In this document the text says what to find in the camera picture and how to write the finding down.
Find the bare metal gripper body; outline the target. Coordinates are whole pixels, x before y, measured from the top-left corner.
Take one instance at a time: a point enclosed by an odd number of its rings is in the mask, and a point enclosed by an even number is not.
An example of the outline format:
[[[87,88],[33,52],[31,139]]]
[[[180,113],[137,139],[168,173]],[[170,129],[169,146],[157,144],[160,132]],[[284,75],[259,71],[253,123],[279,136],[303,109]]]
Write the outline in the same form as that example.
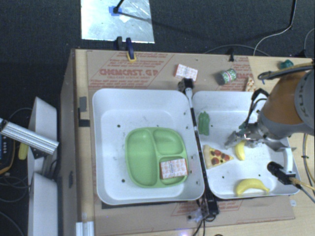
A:
[[[265,143],[270,140],[269,130],[261,123],[242,123],[240,133],[243,134],[243,140],[257,140],[259,143]]]

